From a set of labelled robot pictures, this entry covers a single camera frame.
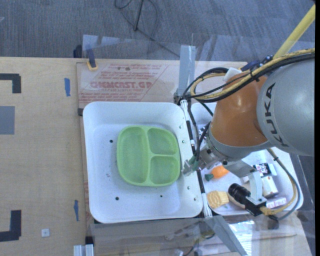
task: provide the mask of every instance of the white tray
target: white tray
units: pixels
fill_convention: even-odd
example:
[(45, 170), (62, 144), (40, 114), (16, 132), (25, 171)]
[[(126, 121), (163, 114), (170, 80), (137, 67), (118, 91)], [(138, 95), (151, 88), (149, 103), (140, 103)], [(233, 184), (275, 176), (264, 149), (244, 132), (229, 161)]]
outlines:
[(101, 223), (192, 218), (203, 209), (196, 173), (164, 187), (126, 183), (116, 162), (119, 132), (129, 125), (168, 129), (177, 138), (181, 166), (192, 156), (184, 113), (166, 102), (92, 102), (83, 110), (89, 208)]
[[(208, 103), (207, 106), (212, 110), (212, 112), (214, 112), (216, 103), (215, 102)], [(191, 111), (194, 115), (194, 119), (197, 123), (198, 128), (204, 127), (212, 119), (210, 114), (205, 110), (205, 108), (200, 103), (194, 103), (191, 107)], [(294, 177), (294, 179), (298, 183), (298, 189), (300, 190), (300, 194), (301, 194), (299, 203), (297, 205), (297, 209), (299, 209), (303, 204), (304, 197), (303, 197), (299, 180), (297, 178), (290, 155), (276, 147), (273, 147), (272, 150), (276, 153), (276, 155), (279, 157), (279, 159), (286, 166), (288, 171), (291, 173), (291, 175)], [(277, 176), (273, 176), (274, 183), (279, 191), (277, 198), (285, 197), (287, 202), (291, 200), (293, 196), (293, 188), (288, 178), (288, 175), (278, 165), (278, 163), (273, 161), (272, 156), (268, 153), (267, 150), (252, 152), (250, 155), (248, 155), (242, 160), (246, 162), (248, 165), (256, 165), (256, 164), (263, 164), (263, 163), (273, 164), (277, 172)], [(204, 169), (201, 171), (203, 186), (206, 193), (209, 193), (210, 191), (228, 192), (229, 186), (231, 184), (233, 183), (238, 183), (240, 185), (242, 184), (241, 179), (235, 176), (234, 174), (232, 174), (231, 172), (229, 172), (227, 175), (219, 179), (211, 179), (210, 181), (207, 181), (205, 179), (205, 174), (208, 174), (208, 173), (210, 173), (210, 170)], [(286, 208), (286, 211), (291, 210), (295, 205), (296, 201), (297, 199), (293, 202), (293, 204), (291, 204), (288, 208)], [(224, 216), (249, 214), (246, 210), (242, 209), (241, 207), (235, 205), (232, 202), (229, 202), (225, 205), (222, 205), (212, 210), (215, 213), (219, 215), (224, 215)]]

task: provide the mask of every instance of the small white square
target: small white square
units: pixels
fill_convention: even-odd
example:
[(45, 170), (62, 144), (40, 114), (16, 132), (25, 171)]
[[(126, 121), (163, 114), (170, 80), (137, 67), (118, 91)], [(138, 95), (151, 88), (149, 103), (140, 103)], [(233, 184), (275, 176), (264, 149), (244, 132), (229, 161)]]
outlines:
[(41, 229), (41, 236), (42, 236), (43, 238), (49, 237), (49, 236), (50, 236), (50, 230), (49, 230), (49, 228)]

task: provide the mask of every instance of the gray square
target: gray square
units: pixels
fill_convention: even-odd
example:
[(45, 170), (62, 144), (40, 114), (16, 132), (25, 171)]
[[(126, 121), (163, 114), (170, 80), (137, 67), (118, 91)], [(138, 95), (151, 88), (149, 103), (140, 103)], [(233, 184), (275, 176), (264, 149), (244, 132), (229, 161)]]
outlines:
[(15, 107), (0, 106), (0, 135), (15, 134)]

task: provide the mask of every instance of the wooden table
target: wooden table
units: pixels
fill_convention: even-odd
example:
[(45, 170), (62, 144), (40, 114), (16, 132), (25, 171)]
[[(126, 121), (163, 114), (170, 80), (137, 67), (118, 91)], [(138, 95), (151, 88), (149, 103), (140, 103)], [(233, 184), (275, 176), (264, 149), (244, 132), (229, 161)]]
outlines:
[[(14, 122), (14, 128), (7, 127), (0, 134), (0, 256), (66, 256), (73, 255), (74, 245), (85, 244), (88, 227), (93, 223), (86, 207), (86, 160), (78, 115), (79, 95), (81, 103), (88, 103), (78, 91), (82, 78), (77, 68), (79, 71), (85, 62), (69, 58), (0, 57), (1, 74), (14, 74), (11, 78), (18, 79), (17, 83), (21, 77), (20, 92), (12, 80), (6, 80), (8, 77), (0, 79), (0, 111), (10, 107), (5, 118)], [(113, 62), (119, 65), (124, 60)], [(155, 71), (156, 77), (144, 96), (136, 96), (135, 101), (173, 100), (178, 61), (125, 63), (162, 68), (162, 73), (158, 72), (160, 69)], [(235, 68), (243, 65), (214, 64)], [(207, 61), (197, 63), (196, 75), (212, 65)], [(286, 244), (285, 249), (280, 248), (283, 255), (310, 255), (301, 223), (296, 217), (293, 221), (297, 235), (267, 239), (258, 244), (256, 251), (261, 254), (275, 244)]]

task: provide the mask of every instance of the green object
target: green object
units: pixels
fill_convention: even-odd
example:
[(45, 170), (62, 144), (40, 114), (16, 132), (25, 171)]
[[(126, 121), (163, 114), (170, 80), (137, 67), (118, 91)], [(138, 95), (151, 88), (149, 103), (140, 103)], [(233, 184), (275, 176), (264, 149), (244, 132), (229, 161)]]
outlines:
[(118, 135), (116, 163), (120, 176), (129, 184), (149, 187), (171, 185), (181, 172), (178, 141), (166, 129), (127, 126)]
[(213, 177), (214, 177), (213, 174), (205, 174), (204, 175), (204, 178), (206, 179), (207, 182), (210, 181)]

